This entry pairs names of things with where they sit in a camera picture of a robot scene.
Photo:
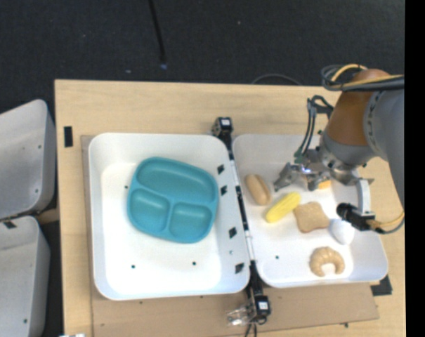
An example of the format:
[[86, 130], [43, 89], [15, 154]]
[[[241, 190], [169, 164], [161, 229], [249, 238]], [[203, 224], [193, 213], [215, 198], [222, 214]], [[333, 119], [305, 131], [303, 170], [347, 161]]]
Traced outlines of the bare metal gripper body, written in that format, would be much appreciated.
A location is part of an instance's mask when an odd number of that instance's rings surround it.
[[325, 182], [336, 180], [350, 186], [360, 179], [356, 167], [345, 164], [325, 148], [309, 149], [306, 152], [299, 150], [295, 152], [295, 163], [299, 165], [300, 172], [305, 177], [309, 173], [322, 173], [325, 175]]

